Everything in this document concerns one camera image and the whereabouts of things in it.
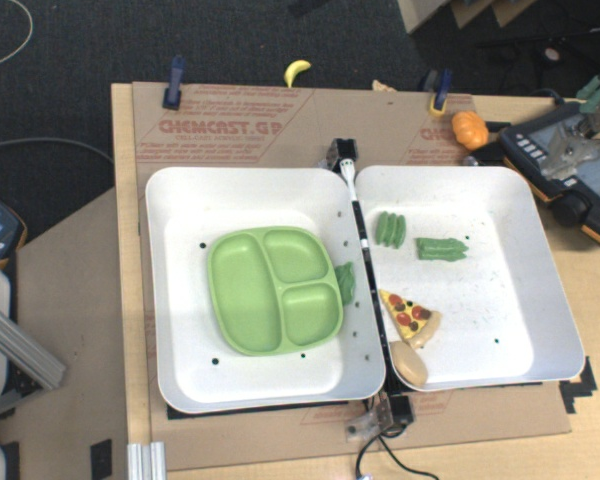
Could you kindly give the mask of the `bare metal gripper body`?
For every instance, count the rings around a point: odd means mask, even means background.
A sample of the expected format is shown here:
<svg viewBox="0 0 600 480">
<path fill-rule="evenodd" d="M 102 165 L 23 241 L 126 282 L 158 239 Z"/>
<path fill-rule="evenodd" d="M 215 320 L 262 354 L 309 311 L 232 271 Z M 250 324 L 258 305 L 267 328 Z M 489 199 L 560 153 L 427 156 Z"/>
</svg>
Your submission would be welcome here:
<svg viewBox="0 0 600 480">
<path fill-rule="evenodd" d="M 587 139 L 600 140 L 600 102 L 585 102 L 579 107 L 582 119 L 577 124 L 580 135 Z"/>
</svg>

